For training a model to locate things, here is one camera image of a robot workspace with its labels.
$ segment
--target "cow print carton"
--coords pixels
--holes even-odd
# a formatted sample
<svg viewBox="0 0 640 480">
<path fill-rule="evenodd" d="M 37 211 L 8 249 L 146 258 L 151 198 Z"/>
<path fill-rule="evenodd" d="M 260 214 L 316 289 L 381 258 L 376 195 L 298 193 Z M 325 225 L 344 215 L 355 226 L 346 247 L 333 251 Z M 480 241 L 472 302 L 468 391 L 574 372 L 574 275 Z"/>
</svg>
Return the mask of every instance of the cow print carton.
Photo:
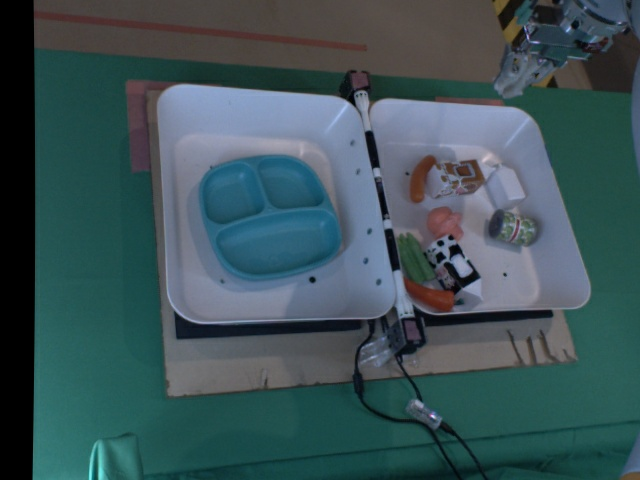
<svg viewBox="0 0 640 480">
<path fill-rule="evenodd" d="M 455 294 L 454 310 L 466 311 L 482 302 L 480 274 L 452 235 L 431 242 L 426 254 L 442 288 Z"/>
<path fill-rule="evenodd" d="M 484 184 L 492 171 L 492 167 L 477 160 L 439 162 L 427 173 L 426 191 L 434 199 L 472 194 Z"/>
</svg>

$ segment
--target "white tray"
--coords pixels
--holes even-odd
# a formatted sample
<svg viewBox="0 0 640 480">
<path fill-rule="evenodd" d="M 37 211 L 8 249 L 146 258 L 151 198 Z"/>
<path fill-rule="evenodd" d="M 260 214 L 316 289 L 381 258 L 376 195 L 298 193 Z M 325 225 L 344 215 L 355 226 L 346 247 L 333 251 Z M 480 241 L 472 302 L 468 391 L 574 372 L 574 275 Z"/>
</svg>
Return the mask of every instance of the white tray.
<svg viewBox="0 0 640 480">
<path fill-rule="evenodd" d="M 426 245 L 430 208 L 446 204 L 463 214 L 461 246 L 482 276 L 484 301 L 474 312 L 573 309 L 587 302 L 589 280 L 530 116 L 504 107 L 381 100 L 372 105 L 371 122 L 396 235 L 411 231 Z M 167 292 L 179 315 L 231 324 L 369 319 L 391 309 L 395 288 L 382 216 L 362 121 L 350 103 L 178 85 L 159 98 L 158 129 Z M 407 173 L 429 153 L 514 168 L 527 193 L 516 210 L 542 221 L 538 240 L 515 248 L 488 238 L 493 208 L 484 188 L 437 204 L 411 203 Z M 338 256 L 318 269 L 248 281 L 218 262 L 199 213 L 198 185 L 214 165 L 264 154 L 292 155 L 314 169 L 338 214 L 343 242 Z"/>
</svg>

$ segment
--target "yellow and black hazard tape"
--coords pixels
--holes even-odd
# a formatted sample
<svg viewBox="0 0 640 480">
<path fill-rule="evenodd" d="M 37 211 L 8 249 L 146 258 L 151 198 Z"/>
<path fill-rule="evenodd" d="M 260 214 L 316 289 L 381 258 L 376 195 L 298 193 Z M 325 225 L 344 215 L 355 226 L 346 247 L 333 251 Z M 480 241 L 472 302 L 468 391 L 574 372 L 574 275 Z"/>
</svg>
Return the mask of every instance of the yellow and black hazard tape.
<svg viewBox="0 0 640 480">
<path fill-rule="evenodd" d="M 518 24 L 516 11 L 525 0 L 491 0 L 493 9 L 498 17 L 502 35 L 505 41 L 511 45 L 518 45 L 523 39 L 524 31 L 522 25 Z M 558 87 L 553 74 L 546 77 L 542 82 L 535 84 L 536 87 Z"/>
</svg>

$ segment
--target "red line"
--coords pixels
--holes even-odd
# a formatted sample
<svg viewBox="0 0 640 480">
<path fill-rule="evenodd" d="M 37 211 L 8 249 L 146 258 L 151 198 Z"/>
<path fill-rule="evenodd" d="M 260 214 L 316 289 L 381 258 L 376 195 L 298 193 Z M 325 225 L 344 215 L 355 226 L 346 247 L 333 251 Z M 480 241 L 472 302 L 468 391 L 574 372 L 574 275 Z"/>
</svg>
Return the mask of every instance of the red line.
<svg viewBox="0 0 640 480">
<path fill-rule="evenodd" d="M 336 50 L 367 51 L 366 44 L 342 43 L 338 41 L 324 41 L 322 39 L 307 39 L 303 37 L 277 36 L 272 34 L 255 34 L 238 30 L 223 30 L 217 28 L 187 27 L 183 25 L 167 25 L 163 23 L 148 23 L 145 21 L 117 20 L 112 18 L 98 18 L 94 16 L 78 16 L 57 12 L 34 11 L 35 19 L 62 21 L 66 23 L 82 23 L 85 25 L 102 25 L 107 27 L 135 28 L 142 30 L 158 30 L 161 32 L 176 32 L 178 34 L 194 34 L 201 36 L 228 37 L 232 39 L 248 39 L 251 41 L 267 41 L 271 43 L 295 44 L 300 46 L 315 46 L 317 48 L 333 48 Z"/>
</svg>

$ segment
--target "green beans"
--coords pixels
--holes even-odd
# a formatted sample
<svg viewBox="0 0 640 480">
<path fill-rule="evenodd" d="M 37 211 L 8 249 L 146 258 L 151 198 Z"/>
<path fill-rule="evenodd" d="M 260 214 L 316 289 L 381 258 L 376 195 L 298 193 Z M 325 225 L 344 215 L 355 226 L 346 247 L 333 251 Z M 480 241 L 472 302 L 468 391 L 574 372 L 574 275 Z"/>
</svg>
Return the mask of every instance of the green beans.
<svg viewBox="0 0 640 480">
<path fill-rule="evenodd" d="M 411 281 L 424 283 L 435 279 L 436 274 L 415 236 L 411 233 L 400 234 L 396 242 L 402 269 Z"/>
</svg>

